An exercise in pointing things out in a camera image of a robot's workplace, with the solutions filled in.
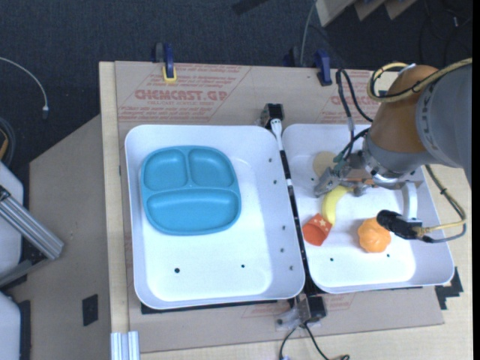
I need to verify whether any black cylinder on white bracket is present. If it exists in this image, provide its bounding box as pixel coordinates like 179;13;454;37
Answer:
376;181;424;241

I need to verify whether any black block with thin wires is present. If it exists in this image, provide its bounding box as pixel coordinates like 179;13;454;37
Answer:
262;103;284;122
295;295;328;323

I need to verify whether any orange lumpy toy fruit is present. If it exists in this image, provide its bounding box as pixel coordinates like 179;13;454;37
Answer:
356;217;392;254

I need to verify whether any thin black and white rod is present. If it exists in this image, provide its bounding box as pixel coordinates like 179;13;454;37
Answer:
270;118;310;296

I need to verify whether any brown cardboard board, red print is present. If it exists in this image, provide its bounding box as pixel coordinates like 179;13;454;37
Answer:
114;60;446;354

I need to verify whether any blue divided plate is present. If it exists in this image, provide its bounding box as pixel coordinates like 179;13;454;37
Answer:
140;145;242;236

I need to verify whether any red carton with stars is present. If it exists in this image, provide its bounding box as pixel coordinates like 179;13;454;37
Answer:
301;212;334;247

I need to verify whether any beige round biscuit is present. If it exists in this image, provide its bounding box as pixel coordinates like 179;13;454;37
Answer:
313;151;339;176

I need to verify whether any yellow banana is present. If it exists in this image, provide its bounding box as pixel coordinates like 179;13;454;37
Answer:
321;184;356;227

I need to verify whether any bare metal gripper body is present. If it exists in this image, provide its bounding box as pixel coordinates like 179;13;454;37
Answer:
336;151;409;190

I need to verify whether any white plastic tray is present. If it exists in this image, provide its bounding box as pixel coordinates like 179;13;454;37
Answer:
280;123;455;295
124;124;306;310

